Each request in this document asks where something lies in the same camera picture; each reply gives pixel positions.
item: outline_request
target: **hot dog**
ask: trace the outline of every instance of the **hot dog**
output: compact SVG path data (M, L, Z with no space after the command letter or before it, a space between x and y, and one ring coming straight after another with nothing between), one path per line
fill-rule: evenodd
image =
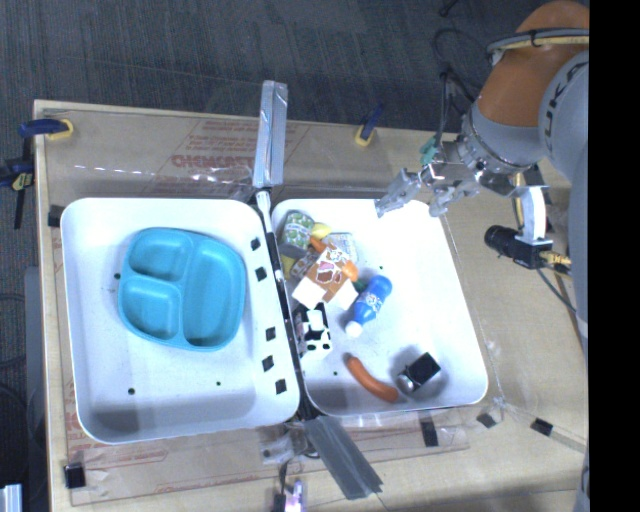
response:
M398 390L375 379L357 357L350 356L347 359L347 368L363 388L378 398L387 402L395 402L398 399Z

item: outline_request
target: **blue bottle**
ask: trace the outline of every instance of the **blue bottle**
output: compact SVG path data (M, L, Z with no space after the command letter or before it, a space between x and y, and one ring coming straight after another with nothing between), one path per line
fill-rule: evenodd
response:
M352 338L362 334L362 326L378 316L382 304L392 290L391 281L384 276L375 276L360 293L353 304L353 318L347 323L345 331Z

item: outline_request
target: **clear plastic sheet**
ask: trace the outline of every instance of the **clear plastic sheet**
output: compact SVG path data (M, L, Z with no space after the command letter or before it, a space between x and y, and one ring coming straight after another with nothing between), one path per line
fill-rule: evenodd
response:
M254 154L257 117L207 117L57 102L47 102L36 115L69 119L75 128L73 137L45 139L39 146L39 164L46 177L40 207L47 211L87 196L237 194L235 198L243 200L253 193L246 172L253 163L239 159L249 159ZM214 123L210 126L217 128L205 132L207 123ZM428 138L421 132L380 129L377 140L363 150L353 144L355 131L352 126L289 121L285 183L274 189L274 205L289 197L380 197L399 168L407 167L408 162L418 165L417 149ZM197 158L213 151L210 148L215 144L205 150L204 146L190 144L189 136L205 137L204 133L214 135L202 141L220 142L212 154L234 160L202 165L204 160ZM415 147L416 154L407 154L407 147ZM185 164L183 167L171 162L176 155L184 157L174 158L174 163ZM558 453L558 457L564 456L562 450L567 447L577 454L585 444L586 379L579 342L576 338L575 346L572 344L575 333L566 321L566 312L557 307L552 297L548 302L537 300L550 295L535 275L507 260L496 259L488 250L483 252L483 233L478 231L477 219L482 218L488 227L511 218L509 205L496 207L496 201L490 195L481 195L466 203L465 208L452 208L443 219L489 373L488 393L480 403L468 407L344 420L343 426L371 463L413 459L419 474L421 466L417 461L425 455L470 452L473 446L509 445L519 441L523 431L535 439L544 436L557 441L559 448L549 453ZM73 505L257 480L265 480L265 487L270 487L267 482L277 478L283 459L265 456L265 446L282 445L283 452L290 450L287 455L295 454L288 467L292 478L313 482L313 474L325 470L321 460L297 453L295 443L289 445L282 437L287 429L297 428L295 421L261 431L223 432L124 446L102 445L88 437L75 412L60 233L55 227L41 229L50 229L51 233L50 247L41 250L51 251L54 268L65 455L69 463L84 465L87 479L86 487L69 491ZM509 283L506 295L505 282ZM436 457L434 461L440 462L433 464L442 463L446 469L446 460ZM465 471L483 473L488 467L461 467L460 480L464 481ZM385 506L411 506L417 498L396 494L396 478L400 477L393 472L383 478ZM446 489L446 482L441 486L439 483L435 479L425 485L432 489L434 500L451 500L448 493L454 491ZM539 485L551 490L561 486L546 480ZM477 497L471 491L456 492L462 501Z

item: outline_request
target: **white bottle cap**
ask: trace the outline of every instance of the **white bottle cap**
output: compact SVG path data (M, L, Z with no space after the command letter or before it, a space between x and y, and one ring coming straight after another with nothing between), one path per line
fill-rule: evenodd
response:
M351 336L352 338L357 338L362 334L363 329L362 329L362 325L360 325L358 322L355 322L354 320L351 320L350 322L347 323L344 330L347 332L348 336Z

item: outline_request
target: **blue tray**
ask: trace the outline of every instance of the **blue tray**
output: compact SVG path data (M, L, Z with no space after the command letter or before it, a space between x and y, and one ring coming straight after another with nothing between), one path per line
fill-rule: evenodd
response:
M138 336L191 350L218 350L244 311L242 258L211 237L171 228L137 233L127 250L118 311Z

